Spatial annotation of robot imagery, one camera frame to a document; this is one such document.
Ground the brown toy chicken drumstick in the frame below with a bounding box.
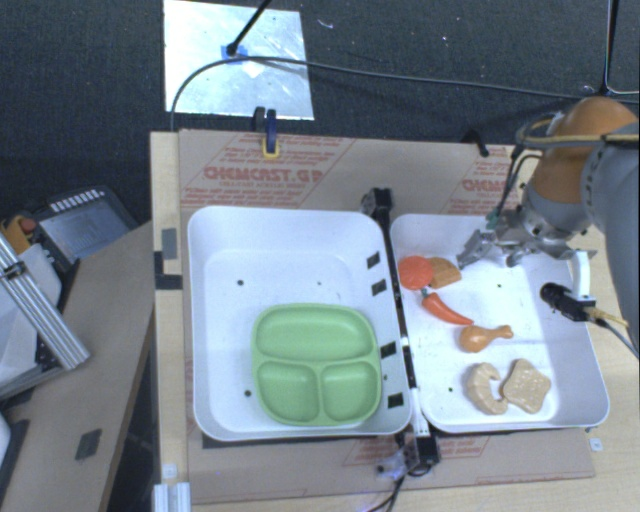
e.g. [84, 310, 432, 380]
[459, 324, 515, 354]

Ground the brown cardboard board red print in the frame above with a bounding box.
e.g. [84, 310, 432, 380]
[177, 128, 597, 506]

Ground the black cylinder on white bracket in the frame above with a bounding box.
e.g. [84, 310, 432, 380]
[539, 249, 599, 322]

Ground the thin black and white rod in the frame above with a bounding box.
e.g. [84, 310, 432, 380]
[375, 204, 431, 441]

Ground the beige toy croissant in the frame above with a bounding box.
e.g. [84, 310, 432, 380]
[466, 362, 509, 416]

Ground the beige toy bread slice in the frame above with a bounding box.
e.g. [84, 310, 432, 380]
[501, 358, 553, 415]

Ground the white plastic tray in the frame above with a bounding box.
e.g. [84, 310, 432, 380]
[389, 213, 611, 435]
[186, 204, 414, 443]

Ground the green divided plate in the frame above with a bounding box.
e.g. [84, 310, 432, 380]
[250, 303, 384, 428]

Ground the brown toy bread chunk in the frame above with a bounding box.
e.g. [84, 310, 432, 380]
[428, 256, 463, 290]

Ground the orange toy carrot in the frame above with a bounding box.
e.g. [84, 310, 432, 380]
[421, 291, 475, 327]

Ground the black block with thin wires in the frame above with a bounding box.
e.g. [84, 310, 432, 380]
[394, 432, 441, 477]
[360, 187, 394, 217]

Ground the orange round toy fruit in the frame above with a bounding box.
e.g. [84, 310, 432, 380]
[397, 255, 435, 291]

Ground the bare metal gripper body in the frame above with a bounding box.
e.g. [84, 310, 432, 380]
[487, 207, 598, 261]

